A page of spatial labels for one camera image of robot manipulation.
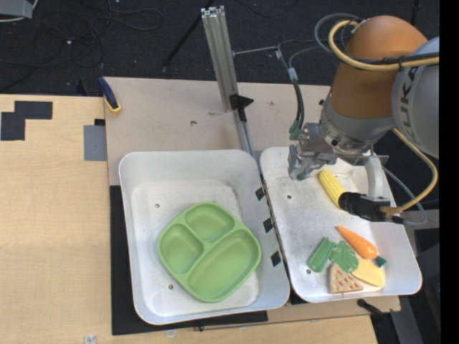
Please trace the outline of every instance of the black bracket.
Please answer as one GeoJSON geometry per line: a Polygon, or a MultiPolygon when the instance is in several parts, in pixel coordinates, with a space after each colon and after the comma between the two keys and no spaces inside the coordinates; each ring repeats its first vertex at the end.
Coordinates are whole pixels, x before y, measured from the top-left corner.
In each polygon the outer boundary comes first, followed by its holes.
{"type": "Polygon", "coordinates": [[[229,97],[229,103],[231,104],[231,108],[233,110],[237,110],[237,113],[239,114],[239,119],[244,123],[247,122],[247,117],[245,116],[244,109],[253,102],[254,100],[247,97],[243,97],[241,95],[230,95],[229,97]]]}

